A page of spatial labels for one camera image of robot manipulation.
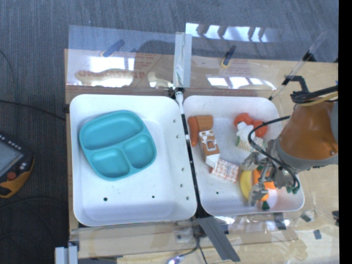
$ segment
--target black cable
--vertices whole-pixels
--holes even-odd
[[[202,257],[203,257],[204,263],[205,263],[205,264],[208,264],[207,260],[205,259],[205,255],[204,255],[204,253],[203,253],[203,249],[202,249],[201,246],[199,246],[199,250],[200,250],[200,253],[202,253]]]
[[[40,112],[43,112],[43,113],[46,113],[46,114],[49,114],[53,117],[56,117],[62,121],[66,121],[65,118],[55,114],[55,113],[52,113],[52,112],[49,112],[49,111],[46,111],[44,109],[41,109],[41,108],[37,108],[35,106],[30,106],[29,104],[24,104],[24,103],[16,103],[16,102],[10,102],[10,101],[5,101],[5,100],[0,100],[0,102],[3,102],[3,103],[9,103],[9,104],[12,104],[12,105],[18,105],[18,106],[23,106],[23,107],[27,107],[27,108],[33,108],[33,109],[36,109],[37,111],[40,111]]]
[[[11,62],[9,61],[8,57],[5,55],[5,53],[0,49],[0,53],[1,55],[5,58],[6,62],[8,63],[9,67],[10,67],[10,70],[11,70],[11,74],[12,74],[12,82],[16,85],[16,87],[18,86],[17,85],[17,82],[15,80],[15,74],[13,72],[13,67],[11,65]]]
[[[11,70],[11,75],[12,75],[12,82],[16,85],[16,88],[18,89],[18,83],[15,79],[15,73],[14,73],[14,70],[13,70],[13,67],[11,65],[11,62],[9,61],[8,57],[5,55],[5,53],[0,49],[0,54],[5,58],[6,62],[8,63],[9,67],[10,67],[10,70]],[[43,113],[46,113],[46,114],[49,114],[51,116],[54,116],[60,120],[63,120],[63,121],[66,121],[65,118],[63,117],[60,117],[58,116],[57,114],[55,113],[51,113],[51,112],[48,112],[44,109],[41,109],[41,108],[37,108],[35,106],[31,106],[29,104],[24,104],[24,103],[17,103],[17,102],[11,102],[11,101],[5,101],[5,100],[0,100],[0,102],[3,102],[3,103],[9,103],[9,104],[13,104],[13,105],[18,105],[18,106],[23,106],[23,107],[27,107],[27,108],[33,108],[33,109],[36,109],[37,111],[40,111],[40,112],[43,112]]]
[[[184,253],[184,254],[178,255],[178,257],[184,257],[184,256],[186,256],[186,255],[190,255],[190,254],[192,254],[193,252],[195,252],[197,249],[200,250],[200,252],[201,252],[201,254],[202,254],[202,257],[203,257],[203,260],[204,260],[204,263],[205,263],[205,264],[208,264],[207,260],[205,259],[205,255],[204,255],[204,253],[203,253],[203,249],[202,249],[202,247],[200,246],[200,238],[196,238],[196,246],[195,246],[192,250],[190,250],[190,251],[188,251],[188,252],[186,252],[186,253]]]
[[[68,210],[68,207],[65,203],[63,202],[60,202],[56,199],[52,199],[52,198],[49,198],[49,197],[32,197],[32,198],[28,198],[28,199],[19,199],[19,197],[16,197],[18,200],[16,202],[12,202],[12,203],[7,203],[6,205],[2,205],[0,206],[0,211],[3,211],[4,209],[6,208],[9,208],[9,207],[13,207],[15,205],[18,205],[18,204],[22,204],[22,203],[26,203],[28,201],[50,201],[50,202],[54,202],[54,203],[57,203],[61,206],[63,206],[65,209]],[[28,204],[26,204],[27,207],[29,207],[31,210],[33,210],[34,212],[36,212],[32,207],[30,207]],[[47,228],[50,230],[51,234],[52,234],[52,237],[54,238],[54,234],[50,228],[50,226],[48,225],[48,223],[46,222],[46,220],[40,216],[39,213],[36,213],[40,219],[42,221],[44,221],[45,225],[47,226]],[[7,237],[11,237],[11,236],[14,236],[14,235],[17,235],[17,236],[21,236],[21,237],[25,237],[27,239],[29,239],[36,247],[36,250],[39,251],[39,248],[37,246],[37,243],[36,241],[29,235],[26,235],[26,234],[22,234],[22,233],[14,233],[14,232],[11,232],[11,233],[5,233],[5,234],[2,234],[0,235],[0,239],[4,239],[4,238],[7,238]],[[10,242],[12,243],[12,245],[14,245],[22,254],[24,254],[25,256],[29,257],[29,258],[32,258],[32,259],[36,259],[36,260],[52,260],[53,257],[36,257],[32,254],[29,254],[28,252],[26,252],[25,250],[23,250],[20,246],[18,246],[12,239],[9,239]]]
[[[65,208],[68,210],[66,204],[64,204],[63,202],[58,201],[58,200],[56,200],[56,199],[52,199],[52,198],[50,198],[50,197],[30,197],[30,198],[28,198],[28,199],[18,200],[18,201],[9,203],[9,204],[7,204],[7,205],[2,205],[2,206],[0,206],[0,210],[3,210],[3,209],[5,209],[5,208],[7,208],[7,207],[15,206],[15,205],[18,205],[18,204],[23,204],[23,203],[28,202],[28,201],[50,201],[50,202],[57,203],[57,204],[59,204],[59,205],[65,207]]]
[[[294,103],[305,103],[313,98],[330,94],[332,92],[336,92],[338,91],[338,88],[339,88],[339,85],[336,85],[336,86],[328,87],[315,92],[303,92],[303,91],[293,92],[293,94],[291,94],[291,99]]]
[[[258,152],[262,153],[263,155],[267,156],[268,158],[270,158],[272,161],[275,161],[278,165],[280,165],[282,168],[284,168],[293,178],[294,180],[294,184],[293,187],[296,187],[296,189],[298,190],[300,188],[300,182],[298,180],[298,178],[295,175],[295,171],[296,169],[292,168],[291,166],[285,164],[282,161],[279,161],[278,159],[272,157],[269,153],[267,153],[266,151],[264,151],[262,148],[260,148],[251,138],[251,135],[253,134],[253,132],[255,132],[256,130],[258,130],[259,128],[262,128],[263,126],[269,125],[269,124],[273,124],[276,122],[280,122],[286,119],[289,119],[290,116],[286,116],[286,117],[281,117],[281,118],[277,118],[274,120],[270,120],[268,122],[263,122],[261,125],[257,126],[256,128],[253,128],[252,131],[249,132],[248,134],[248,142],[250,143],[250,145],[255,148]]]

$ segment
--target orange device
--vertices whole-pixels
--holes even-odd
[[[8,198],[27,181],[34,155],[22,143],[0,133],[0,197]]]

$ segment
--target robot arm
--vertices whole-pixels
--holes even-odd
[[[300,188],[296,175],[304,170],[338,164],[338,100],[329,101],[337,95],[319,97],[323,93],[338,90],[338,86],[309,93],[294,92],[291,97],[296,103],[290,117],[264,123],[269,125],[286,120],[280,135],[268,142],[266,151],[258,147],[251,139],[253,129],[248,136],[249,143],[257,150],[242,163],[243,170],[262,168],[259,182],[253,185],[249,204],[254,205],[267,191],[264,182],[273,181],[277,188],[286,187],[294,194]],[[265,158],[259,160],[259,154]]]

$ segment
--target toy food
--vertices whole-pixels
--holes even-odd
[[[250,131],[253,130],[253,125],[246,125],[245,122],[239,122],[237,125],[238,131],[236,133],[237,135],[237,142],[236,146],[239,147],[240,149],[243,149],[248,152],[255,151],[255,149],[250,145],[248,142],[248,135]],[[255,136],[255,133],[251,134],[251,139],[255,144],[263,148],[264,146],[264,139]]]
[[[198,134],[199,134],[197,119],[195,117],[189,117],[188,125],[190,128],[191,146],[195,147],[198,143]]]
[[[262,125],[263,121],[261,120],[253,120],[252,125],[253,128],[257,128],[258,126]],[[268,126],[264,125],[263,127],[260,127],[259,129],[255,130],[255,135],[257,137],[264,137],[264,135],[268,132]]]
[[[255,169],[253,171],[245,170],[241,172],[240,188],[241,188],[242,194],[247,200],[249,199],[249,193],[251,191],[252,186],[258,183],[258,179],[260,175],[261,175],[261,172],[258,169]],[[271,182],[265,182],[264,186],[265,186],[265,189],[267,188],[271,189],[271,187],[274,187],[274,185],[271,184]],[[263,210],[270,209],[269,204],[267,202],[268,198],[269,198],[269,193],[261,198],[261,201],[263,202],[262,204]]]
[[[244,122],[247,125],[251,125],[253,122],[253,118],[251,118],[250,115],[246,112],[241,113],[235,118],[234,125],[237,127],[240,122]]]
[[[219,159],[216,167],[210,169],[210,174],[215,175],[223,180],[236,183],[239,167],[223,159]]]
[[[213,128],[214,120],[212,115],[197,115],[195,116],[200,131],[206,131]]]

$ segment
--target gray carpet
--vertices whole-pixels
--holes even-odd
[[[54,248],[67,246],[63,105],[70,25],[168,34],[184,32],[187,23],[255,26],[277,41],[238,41],[238,57],[294,61],[325,31],[315,59],[338,58],[339,0],[0,0],[0,11],[0,131],[36,157],[26,184],[0,200],[1,263],[54,263]],[[217,54],[202,42],[195,40],[195,53]]]

